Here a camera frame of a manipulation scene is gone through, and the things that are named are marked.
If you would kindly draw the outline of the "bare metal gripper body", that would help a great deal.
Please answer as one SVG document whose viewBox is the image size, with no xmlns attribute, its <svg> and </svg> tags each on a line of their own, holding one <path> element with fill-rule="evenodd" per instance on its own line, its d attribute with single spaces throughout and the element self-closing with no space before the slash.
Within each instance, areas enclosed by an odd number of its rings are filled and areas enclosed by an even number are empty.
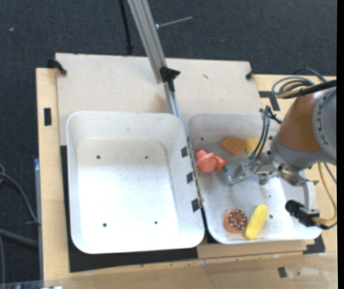
<svg viewBox="0 0 344 289">
<path fill-rule="evenodd" d="M 276 173 L 277 178 L 285 180 L 292 186 L 300 186 L 307 180 L 300 174 L 301 170 L 291 166 L 275 154 L 260 154 L 249 160 L 249 167 L 257 176 L 260 173 Z"/>
</svg>

